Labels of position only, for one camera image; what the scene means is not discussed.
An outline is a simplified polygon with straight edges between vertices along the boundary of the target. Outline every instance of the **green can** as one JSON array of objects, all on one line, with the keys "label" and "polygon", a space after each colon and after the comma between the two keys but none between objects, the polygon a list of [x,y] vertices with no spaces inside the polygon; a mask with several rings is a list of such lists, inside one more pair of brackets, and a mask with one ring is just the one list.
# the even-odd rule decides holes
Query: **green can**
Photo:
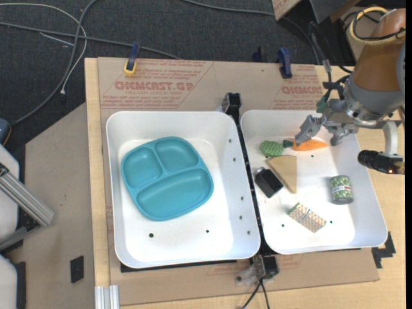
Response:
[{"label": "green can", "polygon": [[333,203],[343,205],[353,201],[352,186],[348,176],[338,175],[330,178],[330,187]]}]

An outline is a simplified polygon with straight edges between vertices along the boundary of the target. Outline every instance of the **wire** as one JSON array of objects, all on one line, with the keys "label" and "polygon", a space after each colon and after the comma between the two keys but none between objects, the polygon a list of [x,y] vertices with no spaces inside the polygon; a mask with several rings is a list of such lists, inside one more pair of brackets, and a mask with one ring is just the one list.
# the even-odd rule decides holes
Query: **wire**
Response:
[{"label": "wire", "polygon": [[263,284],[263,280],[262,280],[262,279],[260,280],[260,283],[261,283],[261,285],[262,285],[263,294],[265,295],[266,307],[267,307],[267,309],[270,309],[268,294],[266,293],[266,288],[265,288],[265,286],[264,286],[264,284]]},{"label": "wire", "polygon": [[299,25],[297,25],[295,22],[293,22],[291,19],[289,19],[289,18],[287,18],[287,17],[282,17],[282,18],[281,18],[281,21],[282,21],[282,20],[285,20],[286,22],[288,22],[288,23],[292,24],[293,26],[295,26],[295,27],[304,35],[304,37],[306,38],[306,40],[309,42],[309,45],[310,45],[312,51],[314,52],[315,59],[316,59],[316,63],[317,63],[318,65],[321,64],[321,61],[319,60],[319,56],[318,56],[318,54],[317,54],[316,47],[314,46],[312,40],[309,38],[309,36],[306,34],[306,32],[303,31],[302,28],[301,28]]},{"label": "wire", "polygon": [[1,143],[1,145],[5,146],[8,139],[10,138],[10,134],[12,133],[12,128],[10,127],[10,129],[8,130],[7,136],[5,138],[5,140],[3,141],[3,143]]},{"label": "wire", "polygon": [[[21,29],[21,30],[28,30],[28,31],[33,31],[33,32],[58,35],[58,36],[61,36],[61,37],[70,37],[70,38],[75,37],[74,34],[70,34],[70,33],[44,30],[44,29],[40,29],[40,28],[32,28],[30,26],[23,26],[23,25],[6,23],[6,22],[0,22],[0,25],[7,26],[7,27],[10,27],[10,28],[18,28],[18,29]],[[86,39],[86,37],[83,36],[83,35],[80,35],[79,39]],[[102,42],[102,43],[106,43],[106,44],[115,44],[117,46],[123,46],[123,47],[128,47],[128,48],[131,48],[133,46],[132,44],[129,44],[129,43],[126,43],[126,42],[120,42],[120,41],[114,41],[114,40],[108,40],[108,39],[101,39],[101,38],[90,37],[90,36],[87,36],[87,40],[88,41],[95,41],[95,42]],[[164,51],[156,50],[156,49],[145,47],[145,46],[141,46],[140,49],[141,50],[146,50],[148,52],[157,53],[159,55],[167,56],[167,57],[170,57],[172,59],[181,59],[180,57],[172,55],[170,53],[166,53]]]},{"label": "wire", "polygon": [[356,32],[356,25],[359,19],[361,19],[364,15],[370,12],[380,12],[383,15],[387,14],[387,10],[383,7],[378,7],[378,6],[372,6],[372,7],[367,7],[365,9],[362,9],[359,11],[355,18],[352,20],[352,22],[349,25],[349,33],[353,37],[354,40],[361,42],[365,45],[370,45],[370,46],[376,46],[379,44],[386,44],[389,42],[393,42],[396,40],[402,39],[406,35],[406,29],[405,28],[400,28],[399,31],[395,33],[391,33],[388,35],[383,35],[382,37],[361,37],[360,35],[357,34]]},{"label": "wire", "polygon": [[[68,12],[65,12],[63,9],[60,9],[60,8],[57,8],[57,7],[51,6],[51,5],[44,5],[44,4],[40,4],[40,3],[0,3],[0,6],[34,6],[34,7],[44,7],[44,8],[54,9],[54,10],[57,10],[58,12],[60,12],[60,13],[63,13],[64,15],[67,15],[68,17],[73,19],[77,24],[79,23],[79,21],[74,16],[69,14]],[[64,83],[62,85],[62,89],[61,89],[62,94],[65,93],[65,87],[66,87],[67,81],[70,78],[71,73],[76,68],[77,64],[80,62],[80,60],[83,58],[83,56],[86,52],[86,48],[87,48],[87,44],[88,44],[87,35],[86,35],[86,31],[84,30],[83,26],[81,26],[80,28],[81,28],[81,30],[83,32],[83,35],[84,35],[84,38],[85,38],[84,47],[83,47],[83,50],[82,50],[81,54],[79,55],[79,58],[76,60],[75,64],[71,68],[70,72],[68,73],[68,76],[66,77],[66,80],[64,81]]]},{"label": "wire", "polygon": [[265,295],[265,301],[266,301],[267,309],[270,309],[269,298],[268,298],[268,294],[266,292],[266,288],[263,284],[263,278],[259,279],[259,284],[257,284],[257,287],[255,288],[253,293],[250,295],[250,297],[247,299],[246,303],[241,307],[241,309],[245,309],[247,307],[247,305],[251,302],[251,300],[253,300],[254,296],[256,295],[256,293],[259,290],[259,287],[261,287],[261,286],[262,286],[262,289],[263,289],[263,294]]},{"label": "wire", "polygon": [[[75,57],[75,53],[77,50],[77,45],[79,42],[80,38],[80,30],[82,29],[82,23],[83,20],[86,16],[86,14],[88,13],[89,9],[99,0],[92,0],[88,3],[88,5],[85,7],[85,9],[83,9],[83,12],[80,16],[79,20],[76,20],[78,26],[74,35],[74,43],[73,43],[73,48],[71,51],[71,55],[70,55],[70,59],[68,62],[68,66],[66,68],[66,71],[64,72],[64,75],[62,77],[62,79],[60,80],[60,82],[58,83],[58,85],[55,87],[55,89],[52,91],[52,93],[42,102],[40,103],[35,109],[33,109],[32,111],[30,111],[29,113],[27,113],[26,115],[24,115],[23,117],[17,119],[15,122],[12,122],[12,125],[16,125],[20,122],[22,122],[23,120],[27,119],[28,117],[32,116],[34,113],[36,113],[38,110],[40,110],[60,89],[60,87],[64,86],[67,83],[67,78],[70,76],[71,72],[73,71],[73,68],[77,65],[78,61],[75,62],[75,64],[73,65],[73,61],[74,61],[74,57]],[[196,6],[200,6],[200,7],[204,7],[204,8],[209,8],[209,9],[213,9],[213,10],[220,10],[220,11],[224,11],[224,12],[235,12],[235,13],[243,13],[243,14],[254,14],[254,15],[265,15],[265,16],[271,16],[274,17],[273,13],[269,13],[269,12],[262,12],[259,10],[243,10],[243,9],[235,9],[235,8],[225,8],[225,7],[218,7],[218,6],[212,6],[212,5],[208,5],[205,3],[199,3],[197,1],[193,1],[193,0],[179,0],[179,1],[183,1],[192,5],[196,5]]]},{"label": "wire", "polygon": [[255,294],[258,292],[260,286],[261,286],[261,283],[259,282],[259,284],[255,288],[255,290],[250,295],[250,297],[247,299],[246,303],[241,307],[241,309],[245,309],[247,307],[247,305],[251,302],[251,300],[253,300],[253,298],[254,298]]},{"label": "wire", "polygon": [[[349,13],[349,14],[346,15],[345,18],[341,21],[341,22],[342,22],[342,28],[343,28],[343,30],[344,30],[345,32],[348,31],[348,28],[349,28],[349,25],[350,25],[350,22],[349,22],[348,24],[346,24],[346,21],[347,21],[350,17],[356,15],[357,13],[358,13],[358,12]],[[375,18],[371,17],[371,16],[368,15],[368,14],[365,14],[364,16],[365,16],[367,19],[370,19],[371,21],[373,21],[373,22],[375,22],[375,23],[379,23],[379,20],[378,20],[378,19],[375,19]]]},{"label": "wire", "polygon": [[338,62],[335,54],[333,54],[332,51],[332,47],[330,46],[329,41],[327,40],[324,32],[322,31],[322,29],[315,23],[315,22],[310,22],[309,23],[309,33],[311,34],[311,38],[314,42],[315,47],[318,47],[318,49],[320,50],[320,46],[318,45],[318,43],[316,42],[316,36],[314,34],[314,31],[312,29],[316,29],[317,32],[321,35],[323,41],[326,43],[326,47],[328,48],[328,53],[330,54],[330,56],[332,57],[332,59],[334,60],[334,62],[336,63],[336,65],[342,70],[345,71],[347,73],[352,73],[352,71],[350,71],[349,69],[345,68],[341,63]]}]

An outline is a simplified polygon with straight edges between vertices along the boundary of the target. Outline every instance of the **white bin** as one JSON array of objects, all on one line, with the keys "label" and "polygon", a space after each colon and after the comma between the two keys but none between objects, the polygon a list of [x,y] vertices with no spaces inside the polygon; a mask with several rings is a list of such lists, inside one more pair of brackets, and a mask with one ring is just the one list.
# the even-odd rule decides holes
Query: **white bin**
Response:
[{"label": "white bin", "polygon": [[[250,110],[241,118],[252,170],[269,166],[259,146],[264,140],[282,143],[293,139],[299,126],[314,111]],[[331,134],[322,127],[315,139],[329,144]],[[385,242],[388,231],[366,167],[357,161],[360,152],[355,135],[342,143],[313,151],[284,150],[283,155],[297,156],[297,192],[283,187],[267,198],[256,188],[263,233],[268,246],[280,254],[323,250],[376,247]],[[329,179],[337,175],[350,178],[354,201],[336,205],[331,201]],[[326,225],[316,233],[288,216],[297,202],[324,218]]]},{"label": "white bin", "polygon": [[[256,214],[236,125],[221,112],[122,111],[107,124],[115,249],[131,268],[252,257],[260,246]],[[124,155],[158,138],[193,145],[209,169],[214,191],[192,212],[167,221],[143,216],[124,185]]]}]

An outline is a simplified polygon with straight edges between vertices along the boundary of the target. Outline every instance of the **black clip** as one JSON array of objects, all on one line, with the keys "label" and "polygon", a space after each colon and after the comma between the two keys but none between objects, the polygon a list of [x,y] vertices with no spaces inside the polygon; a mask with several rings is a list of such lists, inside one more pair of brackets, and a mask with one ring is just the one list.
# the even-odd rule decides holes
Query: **black clip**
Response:
[{"label": "black clip", "polygon": [[139,56],[140,53],[140,43],[133,43],[129,60],[126,61],[124,64],[123,72],[126,75],[132,75],[136,71],[137,61],[136,58]]},{"label": "black clip", "polygon": [[263,46],[260,46],[257,48],[257,51],[255,51],[252,55],[252,60],[254,62],[261,62],[261,63],[267,63],[268,58],[265,53],[265,49]]},{"label": "black clip", "polygon": [[290,67],[290,53],[288,48],[282,47],[277,51],[277,62],[282,63],[280,67],[282,78],[292,78],[292,70]]},{"label": "black clip", "polygon": [[388,238],[386,239],[384,246],[384,248],[372,247],[373,259],[375,260],[378,269],[382,268],[382,258],[392,258],[397,252],[392,241],[391,232],[388,232]]}]

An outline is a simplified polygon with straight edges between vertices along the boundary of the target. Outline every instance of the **tan table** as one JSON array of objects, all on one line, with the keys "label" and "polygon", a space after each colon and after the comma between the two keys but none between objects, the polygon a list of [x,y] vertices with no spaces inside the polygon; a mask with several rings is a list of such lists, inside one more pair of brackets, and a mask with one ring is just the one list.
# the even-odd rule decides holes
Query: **tan table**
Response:
[{"label": "tan table", "polygon": [[[108,287],[111,282],[109,269],[109,245],[106,220],[104,163],[102,157],[102,131],[98,88],[97,59],[85,60],[86,105],[88,115],[89,164],[91,177],[91,210],[93,223],[93,253],[95,285]],[[316,66],[319,80],[326,80],[323,67]],[[333,69],[333,78],[344,75]],[[404,126],[400,126],[399,153],[404,154]],[[382,151],[384,136],[380,131],[361,129],[357,135],[361,149]],[[405,250],[405,187],[404,176],[389,176],[370,171],[370,176],[391,232],[397,253],[383,259],[379,270],[380,280],[374,283],[324,286],[269,292],[272,308],[405,308],[406,307],[406,250]],[[249,294],[216,297],[211,294],[201,299],[171,301],[123,306],[123,308],[239,308]],[[265,308],[265,298],[256,294],[248,308]]]}]

